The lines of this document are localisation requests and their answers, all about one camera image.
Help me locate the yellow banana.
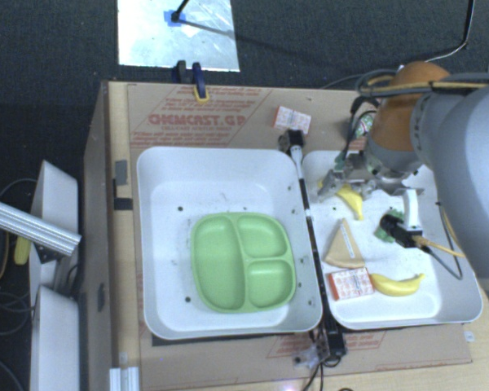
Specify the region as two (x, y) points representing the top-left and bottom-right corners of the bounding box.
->
(369, 273), (426, 298)
(335, 185), (365, 222)

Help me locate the thin black and white rod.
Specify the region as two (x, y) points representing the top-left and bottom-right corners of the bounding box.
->
(291, 144), (332, 333)

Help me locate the green broccoli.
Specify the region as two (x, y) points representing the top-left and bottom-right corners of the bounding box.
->
(374, 209), (407, 244)

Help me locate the brown cardboard board red print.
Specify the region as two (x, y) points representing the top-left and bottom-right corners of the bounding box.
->
(126, 82), (474, 382)

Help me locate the tan pizza slice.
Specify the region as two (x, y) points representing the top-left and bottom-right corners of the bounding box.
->
(324, 217), (366, 270)

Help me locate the white plastic tray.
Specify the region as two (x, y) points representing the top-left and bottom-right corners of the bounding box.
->
(136, 145), (324, 340)
(301, 149), (484, 331)

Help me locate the green divided plate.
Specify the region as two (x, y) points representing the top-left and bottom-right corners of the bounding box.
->
(190, 212), (297, 314)

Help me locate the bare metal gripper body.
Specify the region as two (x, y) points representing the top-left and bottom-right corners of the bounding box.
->
(334, 152), (408, 191)

